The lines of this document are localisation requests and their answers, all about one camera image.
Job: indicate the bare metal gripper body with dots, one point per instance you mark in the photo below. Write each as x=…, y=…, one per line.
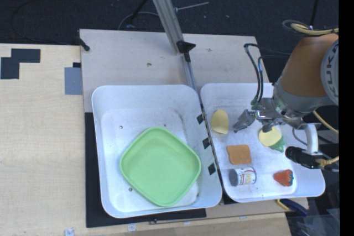
x=266, y=109

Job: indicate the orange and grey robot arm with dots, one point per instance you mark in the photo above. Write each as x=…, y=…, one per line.
x=302, y=72

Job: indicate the green plate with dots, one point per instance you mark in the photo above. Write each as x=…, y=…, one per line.
x=160, y=165

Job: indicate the small white can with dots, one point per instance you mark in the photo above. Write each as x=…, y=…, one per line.
x=246, y=176

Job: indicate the red strawberry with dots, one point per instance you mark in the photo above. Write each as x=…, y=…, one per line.
x=282, y=177

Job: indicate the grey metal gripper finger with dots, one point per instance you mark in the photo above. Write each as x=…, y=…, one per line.
x=268, y=126
x=244, y=120

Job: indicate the brown toast slice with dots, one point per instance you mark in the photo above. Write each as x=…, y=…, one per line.
x=239, y=154

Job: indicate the pale wood board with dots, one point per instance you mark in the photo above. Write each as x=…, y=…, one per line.
x=132, y=63

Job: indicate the white plastic tray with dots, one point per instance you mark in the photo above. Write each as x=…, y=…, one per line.
x=265, y=163
x=143, y=102

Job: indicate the yellow and green toy vegetable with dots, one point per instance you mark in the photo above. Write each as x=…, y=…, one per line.
x=270, y=138

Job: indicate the black cylinder on white bracket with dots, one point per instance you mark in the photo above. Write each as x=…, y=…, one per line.
x=300, y=157

